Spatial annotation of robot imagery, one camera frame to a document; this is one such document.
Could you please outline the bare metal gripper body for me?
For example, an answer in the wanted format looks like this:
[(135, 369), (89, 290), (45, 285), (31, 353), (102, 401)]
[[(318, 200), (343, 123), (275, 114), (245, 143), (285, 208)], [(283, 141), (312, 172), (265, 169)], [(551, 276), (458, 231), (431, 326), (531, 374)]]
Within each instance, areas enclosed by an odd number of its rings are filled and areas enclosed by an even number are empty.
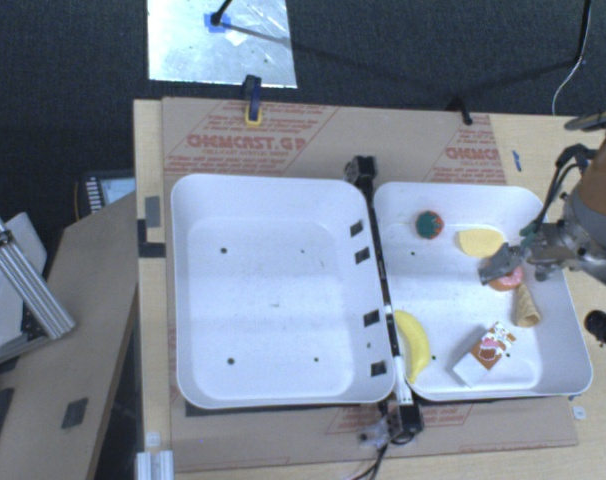
[(523, 228), (521, 246), (528, 263), (535, 266), (538, 281), (554, 271), (581, 271), (606, 286), (606, 230), (590, 234), (578, 221), (532, 222)]

